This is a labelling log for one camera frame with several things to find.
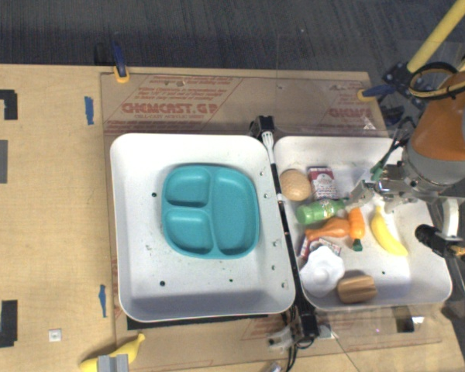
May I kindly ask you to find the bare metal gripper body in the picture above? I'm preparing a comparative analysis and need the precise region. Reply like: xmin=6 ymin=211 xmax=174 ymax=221
xmin=374 ymin=163 xmax=450 ymax=205

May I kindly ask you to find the orange chicken drumstick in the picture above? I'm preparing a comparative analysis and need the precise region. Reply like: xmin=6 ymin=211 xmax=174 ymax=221
xmin=305 ymin=216 xmax=352 ymax=243

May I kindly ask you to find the brown bread loaf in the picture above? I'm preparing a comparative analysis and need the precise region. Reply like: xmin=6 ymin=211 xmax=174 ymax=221
xmin=336 ymin=274 xmax=379 ymax=305

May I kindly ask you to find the blue divided plate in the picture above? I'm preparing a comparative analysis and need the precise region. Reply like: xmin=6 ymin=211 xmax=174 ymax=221
xmin=160 ymin=163 xmax=261 ymax=260

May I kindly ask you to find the white plastic tray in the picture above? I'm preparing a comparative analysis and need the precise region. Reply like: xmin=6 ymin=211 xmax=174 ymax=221
xmin=273 ymin=135 xmax=453 ymax=313
xmin=109 ymin=132 xmax=297 ymax=324

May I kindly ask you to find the green bottle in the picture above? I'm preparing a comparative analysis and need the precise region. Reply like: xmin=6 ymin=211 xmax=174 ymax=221
xmin=294 ymin=197 xmax=347 ymax=226

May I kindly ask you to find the black cylinder on white bracket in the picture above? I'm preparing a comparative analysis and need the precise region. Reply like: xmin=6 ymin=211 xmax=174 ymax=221
xmin=414 ymin=197 xmax=465 ymax=260

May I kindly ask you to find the thin black and white rod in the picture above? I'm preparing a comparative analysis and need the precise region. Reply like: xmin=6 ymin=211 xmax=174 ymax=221
xmin=260 ymin=129 xmax=308 ymax=306

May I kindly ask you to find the orange carrot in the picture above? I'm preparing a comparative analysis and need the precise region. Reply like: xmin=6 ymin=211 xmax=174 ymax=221
xmin=347 ymin=206 xmax=367 ymax=253

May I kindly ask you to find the red and white carton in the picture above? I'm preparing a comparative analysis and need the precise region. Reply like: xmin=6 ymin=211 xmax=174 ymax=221
xmin=306 ymin=165 xmax=340 ymax=202

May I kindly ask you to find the tan round bread roll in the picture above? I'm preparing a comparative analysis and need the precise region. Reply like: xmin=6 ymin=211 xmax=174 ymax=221
xmin=279 ymin=168 xmax=312 ymax=202

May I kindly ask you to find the yellow banana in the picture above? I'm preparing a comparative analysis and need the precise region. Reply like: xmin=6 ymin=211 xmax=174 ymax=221
xmin=370 ymin=205 xmax=409 ymax=258
xmin=78 ymin=332 xmax=146 ymax=372

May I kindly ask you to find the red and white packet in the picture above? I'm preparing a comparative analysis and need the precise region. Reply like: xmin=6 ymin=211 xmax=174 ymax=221
xmin=295 ymin=235 xmax=343 ymax=269

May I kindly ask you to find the brown cardboard board red print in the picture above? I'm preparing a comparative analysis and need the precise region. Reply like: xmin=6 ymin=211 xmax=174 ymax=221
xmin=99 ymin=71 xmax=443 ymax=372

